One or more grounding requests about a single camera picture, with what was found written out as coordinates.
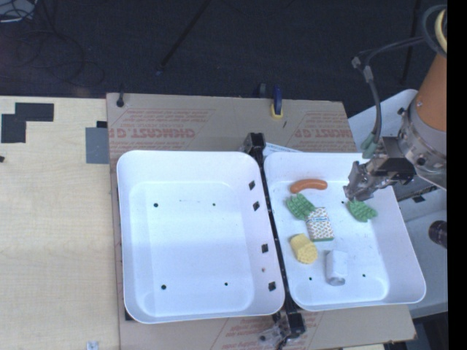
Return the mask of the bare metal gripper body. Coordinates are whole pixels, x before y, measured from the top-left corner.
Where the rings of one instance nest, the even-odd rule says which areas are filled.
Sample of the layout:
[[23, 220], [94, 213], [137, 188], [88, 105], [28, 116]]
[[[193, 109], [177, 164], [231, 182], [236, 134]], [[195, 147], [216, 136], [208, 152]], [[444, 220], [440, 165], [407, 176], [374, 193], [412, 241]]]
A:
[[369, 192], [396, 183], [408, 184], [416, 176], [446, 190], [447, 157], [421, 138], [383, 136], [365, 141], [363, 187]]

